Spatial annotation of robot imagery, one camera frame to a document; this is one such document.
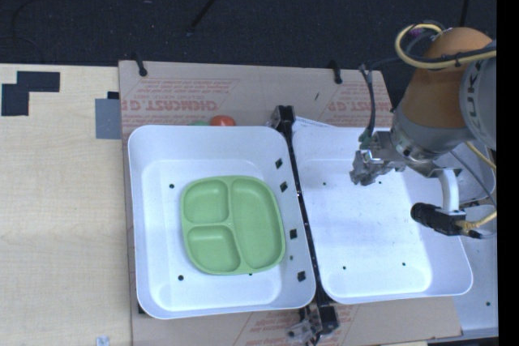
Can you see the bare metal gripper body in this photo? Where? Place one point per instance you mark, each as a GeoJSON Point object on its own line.
{"type": "Point", "coordinates": [391, 152]}

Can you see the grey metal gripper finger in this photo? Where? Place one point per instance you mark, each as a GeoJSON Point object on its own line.
{"type": "Point", "coordinates": [377, 173]}
{"type": "Point", "coordinates": [359, 171]}

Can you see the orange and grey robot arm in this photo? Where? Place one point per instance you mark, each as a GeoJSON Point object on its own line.
{"type": "Point", "coordinates": [438, 93]}

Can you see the white plastic tray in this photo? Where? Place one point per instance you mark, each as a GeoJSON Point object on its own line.
{"type": "Point", "coordinates": [365, 231]}
{"type": "Point", "coordinates": [219, 296]}

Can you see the white paper sheet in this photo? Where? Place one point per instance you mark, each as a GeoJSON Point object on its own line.
{"type": "Point", "coordinates": [312, 123]}

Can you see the brown cardboard board red print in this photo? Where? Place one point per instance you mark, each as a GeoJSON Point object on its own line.
{"type": "Point", "coordinates": [251, 93]}

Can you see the green divided plate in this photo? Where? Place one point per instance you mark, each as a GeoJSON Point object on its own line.
{"type": "Point", "coordinates": [233, 225]}

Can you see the red toy tomato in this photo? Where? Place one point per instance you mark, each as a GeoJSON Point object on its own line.
{"type": "Point", "coordinates": [222, 120]}

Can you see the green round toy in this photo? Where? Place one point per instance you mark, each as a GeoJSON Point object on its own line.
{"type": "Point", "coordinates": [198, 123]}

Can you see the black cylinder on white bracket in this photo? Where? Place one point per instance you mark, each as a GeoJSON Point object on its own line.
{"type": "Point", "coordinates": [436, 218]}

